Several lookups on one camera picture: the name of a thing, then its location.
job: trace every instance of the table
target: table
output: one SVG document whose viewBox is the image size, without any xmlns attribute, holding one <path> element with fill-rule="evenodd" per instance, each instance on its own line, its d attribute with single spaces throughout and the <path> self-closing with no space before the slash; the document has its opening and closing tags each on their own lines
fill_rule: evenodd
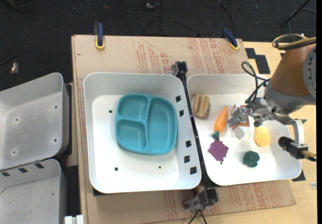
<svg viewBox="0 0 322 224">
<path fill-rule="evenodd" d="M 87 144 L 84 133 L 84 103 L 82 83 L 85 76 L 94 71 L 105 72 L 140 72 L 140 73 L 169 73 L 171 64 L 175 61 L 191 62 L 190 74 L 195 73 L 243 73 L 240 68 L 242 61 L 248 60 L 245 48 L 253 48 L 258 55 L 265 55 L 271 73 L 274 72 L 281 59 L 280 51 L 270 43 L 238 41 L 240 51 L 228 48 L 224 39 L 202 38 L 164 38 L 164 37 L 120 37 L 105 36 L 106 48 L 99 51 L 95 48 L 95 37 L 92 35 L 75 35 L 71 39 L 73 61 L 73 88 L 75 101 L 75 122 L 78 148 L 78 168 L 80 187 L 80 207 L 86 223 L 188 223 L 186 219 L 178 219 L 176 212 L 173 216 L 153 212 L 161 207 L 164 201 L 160 192 L 143 192 L 135 195 L 102 195 L 94 196 L 93 188 L 88 177 Z M 258 72 L 255 60 L 248 60 Z M 316 106 L 305 106 L 292 114 L 293 118 L 307 119 L 304 124 L 305 143 L 312 152 L 316 151 Z M 317 223 L 317 182 L 316 163 L 301 160 L 306 180 L 284 182 L 290 186 L 290 206 L 273 207 L 236 213 L 206 216 L 208 223 Z M 163 196 L 176 196 L 167 193 Z"/>
</svg>

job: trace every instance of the green broccoli toy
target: green broccoli toy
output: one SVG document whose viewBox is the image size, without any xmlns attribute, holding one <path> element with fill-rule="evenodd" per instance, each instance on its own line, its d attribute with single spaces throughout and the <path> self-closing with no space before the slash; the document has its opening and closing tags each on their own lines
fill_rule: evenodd
<svg viewBox="0 0 322 224">
<path fill-rule="evenodd" d="M 258 153 L 253 151 L 245 152 L 243 156 L 243 164 L 247 165 L 250 168 L 257 166 L 257 161 L 260 160 Z"/>
</svg>

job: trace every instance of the wooden table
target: wooden table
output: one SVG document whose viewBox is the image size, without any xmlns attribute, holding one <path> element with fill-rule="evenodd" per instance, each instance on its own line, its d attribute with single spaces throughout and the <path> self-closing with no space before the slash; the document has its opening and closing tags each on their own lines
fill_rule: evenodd
<svg viewBox="0 0 322 224">
<path fill-rule="evenodd" d="M 92 197 L 91 185 L 89 184 L 86 173 L 88 172 L 88 163 L 86 159 L 86 155 L 83 154 L 84 149 L 84 141 L 81 139 L 82 135 L 82 125 L 80 116 L 83 114 L 81 112 L 79 106 L 79 98 L 80 93 L 83 91 L 77 87 L 77 78 L 78 71 L 80 69 L 77 68 L 77 57 L 81 56 L 82 53 L 93 53 L 95 49 L 85 50 L 78 49 L 77 43 L 80 41 L 79 37 L 76 38 L 73 36 L 72 38 L 72 58 L 73 58 L 73 87 L 74 87 L 74 101 L 75 101 L 75 122 L 76 122 L 76 135 L 77 135 L 77 147 L 78 147 L 78 167 L 79 167 L 79 186 L 80 186 L 80 205 L 82 214 L 85 216 L 86 223 L 89 224 L 98 224 L 96 222 L 89 222 L 88 216 L 89 214 L 93 214 L 93 212 L 97 213 L 99 211 L 104 211 L 104 206 L 100 205 L 95 201 L 93 205 L 88 204 L 89 197 Z M 253 48 L 258 55 L 265 55 L 271 73 L 274 72 L 277 64 L 281 60 L 280 51 L 274 49 L 270 43 L 258 43 L 258 42 L 242 42 L 239 41 L 240 44 L 243 45 L 244 48 Z M 102 62 L 98 62 L 99 51 L 95 52 L 96 55 L 93 56 L 93 60 L 89 61 L 89 65 L 91 65 L 92 69 L 95 69 L 93 65 L 102 64 Z M 115 59 L 115 64 L 120 63 L 120 59 Z M 253 65 L 255 70 L 258 72 L 256 63 L 254 59 L 249 59 L 249 62 Z M 307 119 L 304 124 L 305 130 L 305 143 L 309 145 L 309 150 L 312 152 L 316 152 L 316 106 L 305 106 L 301 110 L 293 113 L 291 115 L 293 118 L 298 119 Z M 317 177 L 316 177 L 316 163 L 301 160 L 302 169 L 305 175 L 306 180 L 304 181 L 296 181 L 293 182 L 289 180 L 291 189 L 294 194 L 294 198 L 296 201 L 295 205 L 286 206 L 286 207 L 276 207 L 276 208 L 268 208 L 268 209 L 260 209 L 253 211 L 244 211 L 238 213 L 229 213 L 229 214 L 219 214 L 207 216 L 207 223 L 228 223 L 228 224 L 238 224 L 238 223 L 262 223 L 262 224 L 275 224 L 275 223 L 317 223 L 317 189 L 314 185 L 316 185 Z M 119 215 L 126 215 L 127 209 L 120 208 L 121 210 L 117 213 Z M 149 214 L 146 210 L 142 209 L 142 214 Z M 177 219 L 170 221 L 162 221 L 155 223 L 168 223 L 168 224 L 184 224 L 188 223 L 190 219 Z M 202 218 L 197 218 L 193 223 L 203 223 Z"/>
</svg>

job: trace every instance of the blue and yellow clamp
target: blue and yellow clamp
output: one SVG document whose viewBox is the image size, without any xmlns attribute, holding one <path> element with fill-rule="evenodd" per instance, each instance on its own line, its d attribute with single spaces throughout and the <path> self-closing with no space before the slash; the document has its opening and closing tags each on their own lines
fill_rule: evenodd
<svg viewBox="0 0 322 224">
<path fill-rule="evenodd" d="M 103 23 L 97 23 L 97 39 L 95 40 L 96 48 L 99 50 L 104 49 L 104 35 L 103 35 Z"/>
<path fill-rule="evenodd" d="M 225 28 L 222 30 L 222 36 L 228 40 L 228 45 L 232 49 L 239 50 L 239 44 L 237 43 L 236 38 L 228 29 Z"/>
</svg>

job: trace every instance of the yellow waffle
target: yellow waffle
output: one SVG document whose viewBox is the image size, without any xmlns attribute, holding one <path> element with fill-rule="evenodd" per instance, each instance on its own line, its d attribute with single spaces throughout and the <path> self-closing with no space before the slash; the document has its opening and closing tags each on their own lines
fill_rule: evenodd
<svg viewBox="0 0 322 224">
<path fill-rule="evenodd" d="M 266 127 L 259 126 L 255 128 L 254 141 L 260 147 L 269 145 L 271 138 Z"/>
</svg>

